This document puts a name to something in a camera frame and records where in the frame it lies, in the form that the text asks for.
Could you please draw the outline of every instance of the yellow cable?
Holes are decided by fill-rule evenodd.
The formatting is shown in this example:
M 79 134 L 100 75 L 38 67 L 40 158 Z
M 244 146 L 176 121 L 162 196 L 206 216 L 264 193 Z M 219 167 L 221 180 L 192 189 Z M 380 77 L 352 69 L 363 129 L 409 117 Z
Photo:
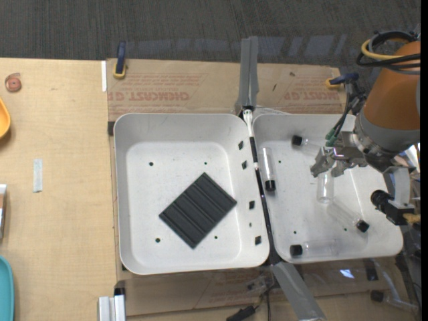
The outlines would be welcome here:
M 369 58 L 373 58 L 375 60 L 393 60 L 394 58 L 400 58 L 403 56 L 398 56 L 398 55 L 382 55 L 380 53 L 374 53 L 374 52 L 370 52 L 367 50 L 367 45 L 368 43 L 370 43 L 370 40 L 366 40 L 362 45 L 361 45 L 361 52 L 369 57 Z
M 421 214 L 404 213 L 403 217 L 408 223 L 421 222 Z

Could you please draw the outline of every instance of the white tray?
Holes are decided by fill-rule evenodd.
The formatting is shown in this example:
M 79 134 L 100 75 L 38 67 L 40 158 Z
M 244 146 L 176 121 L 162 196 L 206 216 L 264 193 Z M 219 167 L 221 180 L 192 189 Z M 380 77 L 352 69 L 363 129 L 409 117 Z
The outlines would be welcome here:
M 366 233 L 345 231 L 343 225 L 326 212 L 326 205 L 317 202 L 317 179 L 310 173 L 316 153 L 305 152 L 291 145 L 293 135 L 303 136 L 323 145 L 325 134 L 336 124 L 338 115 L 262 114 L 254 119 L 257 149 L 270 147 L 276 164 L 277 189 L 267 193 L 266 200 L 278 254 L 292 263 L 382 257 L 401 251 L 403 236 L 399 227 L 388 221 L 370 201 L 377 189 L 386 191 L 382 175 L 376 170 L 353 168 L 335 178 L 335 197 L 348 208 L 362 213 L 370 224 Z M 343 130 L 351 131 L 355 118 L 348 116 Z M 337 255 L 292 257 L 290 246 L 306 241 L 337 240 Z
M 268 258 L 248 131 L 241 119 L 231 114 L 126 114 L 116 121 L 114 144 L 120 257 L 128 270 L 148 275 L 249 268 Z M 204 172 L 237 204 L 191 249 L 158 215 Z M 250 201 L 255 201 L 253 209 Z

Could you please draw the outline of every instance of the black grooved pad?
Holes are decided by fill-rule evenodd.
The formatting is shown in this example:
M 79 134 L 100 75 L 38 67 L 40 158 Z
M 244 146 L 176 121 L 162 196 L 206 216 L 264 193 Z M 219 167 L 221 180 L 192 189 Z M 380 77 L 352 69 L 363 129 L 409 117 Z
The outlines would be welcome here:
M 236 203 L 203 173 L 159 217 L 194 249 Z

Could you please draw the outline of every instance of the clear plastic bottle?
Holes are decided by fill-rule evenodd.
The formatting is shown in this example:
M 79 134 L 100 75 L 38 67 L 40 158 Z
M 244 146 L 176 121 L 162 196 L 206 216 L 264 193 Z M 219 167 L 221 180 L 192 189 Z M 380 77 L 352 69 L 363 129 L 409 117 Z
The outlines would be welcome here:
M 261 162 L 260 162 L 261 176 L 267 191 L 276 190 L 276 172 L 274 165 L 274 157 L 272 150 L 269 147 L 261 149 Z
M 417 314 L 419 311 L 418 306 L 411 304 L 411 303 L 408 303 L 408 302 L 404 302 L 404 301 L 396 299 L 396 298 L 393 298 L 393 296 L 390 292 L 382 292 L 380 290 L 372 290 L 370 292 L 370 298 L 372 301 L 387 303 L 393 307 L 400 308 L 402 310 L 405 310 L 407 312 L 411 312 L 413 314 Z
M 333 202 L 327 206 L 327 213 L 341 222 L 343 226 L 347 226 L 349 228 L 355 227 L 363 233 L 365 233 L 370 227 L 370 225 L 362 219 L 362 215 L 360 213 L 351 211 L 344 203 L 337 199 L 333 200 Z
M 309 141 L 309 139 L 297 135 L 292 137 L 292 146 L 300 151 L 314 156 L 318 154 L 321 148 L 320 145 Z
M 338 255 L 339 250 L 337 239 L 317 239 L 290 246 L 292 257 L 334 257 Z
M 334 178 L 330 172 L 318 175 L 316 199 L 321 203 L 331 203 L 334 198 Z

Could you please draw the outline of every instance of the tan wooden board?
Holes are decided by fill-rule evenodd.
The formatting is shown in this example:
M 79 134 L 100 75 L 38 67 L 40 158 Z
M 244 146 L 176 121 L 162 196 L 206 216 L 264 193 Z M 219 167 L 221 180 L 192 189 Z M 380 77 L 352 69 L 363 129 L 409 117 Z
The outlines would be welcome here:
M 21 73 L 22 89 L 2 82 Z M 0 140 L 7 184 L 0 254 L 15 280 L 15 321 L 96 320 L 115 284 L 107 101 L 100 62 L 0 59 L 11 115 Z M 33 160 L 43 191 L 33 193 Z

